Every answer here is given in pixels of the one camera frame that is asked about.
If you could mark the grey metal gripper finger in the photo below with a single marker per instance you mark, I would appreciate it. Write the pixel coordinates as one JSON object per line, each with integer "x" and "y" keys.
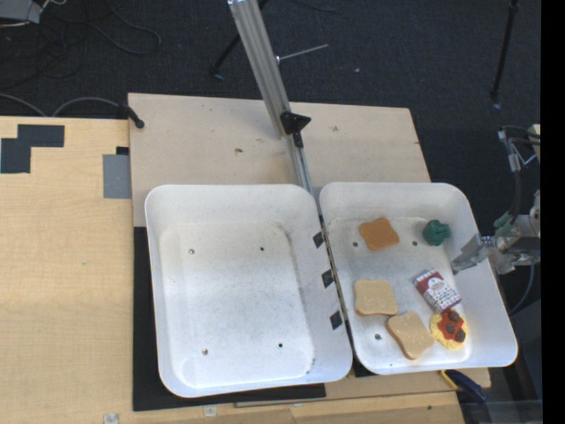
{"x": 471, "y": 250}

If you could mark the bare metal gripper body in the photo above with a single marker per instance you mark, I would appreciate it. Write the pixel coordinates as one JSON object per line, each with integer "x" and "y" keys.
{"x": 520, "y": 244}

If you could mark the red and white carton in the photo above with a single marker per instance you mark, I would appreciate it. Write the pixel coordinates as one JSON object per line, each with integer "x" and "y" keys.
{"x": 437, "y": 290}

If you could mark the pale wooden board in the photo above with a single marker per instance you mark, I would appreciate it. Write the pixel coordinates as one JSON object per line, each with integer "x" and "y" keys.
{"x": 198, "y": 148}

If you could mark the brown toast slice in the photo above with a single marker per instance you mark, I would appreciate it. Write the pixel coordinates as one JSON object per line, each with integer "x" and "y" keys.
{"x": 378, "y": 234}

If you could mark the pale bread slice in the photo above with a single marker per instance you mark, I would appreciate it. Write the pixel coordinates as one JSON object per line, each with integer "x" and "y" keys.
{"x": 375, "y": 297}
{"x": 410, "y": 335}

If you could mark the white plastic tray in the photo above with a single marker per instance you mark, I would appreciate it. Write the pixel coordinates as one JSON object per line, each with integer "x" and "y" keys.
{"x": 238, "y": 289}
{"x": 410, "y": 281}

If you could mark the green broccoli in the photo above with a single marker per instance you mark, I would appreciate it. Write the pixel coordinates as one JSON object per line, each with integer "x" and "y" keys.
{"x": 435, "y": 233}

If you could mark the yellow spaghetti with meatballs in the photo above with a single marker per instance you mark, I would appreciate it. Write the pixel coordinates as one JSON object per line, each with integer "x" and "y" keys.
{"x": 448, "y": 331}

